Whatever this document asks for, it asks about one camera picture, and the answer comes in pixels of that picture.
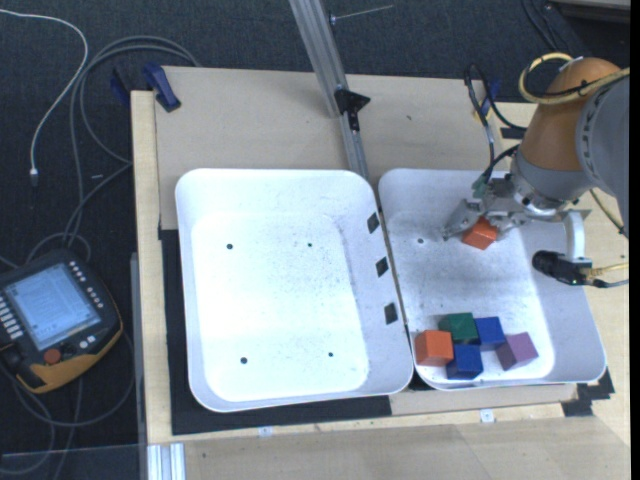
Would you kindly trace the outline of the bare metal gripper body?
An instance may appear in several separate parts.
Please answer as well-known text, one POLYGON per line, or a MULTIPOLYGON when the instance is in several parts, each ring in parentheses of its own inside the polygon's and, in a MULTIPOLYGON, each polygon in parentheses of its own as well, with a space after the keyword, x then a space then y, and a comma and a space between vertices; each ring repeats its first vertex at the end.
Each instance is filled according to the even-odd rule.
POLYGON ((567 205, 564 200, 544 195, 521 177, 479 179, 473 188, 473 198, 469 201, 480 203, 480 217, 491 225, 493 218, 500 217, 512 219, 516 227, 533 220, 552 221, 567 205))

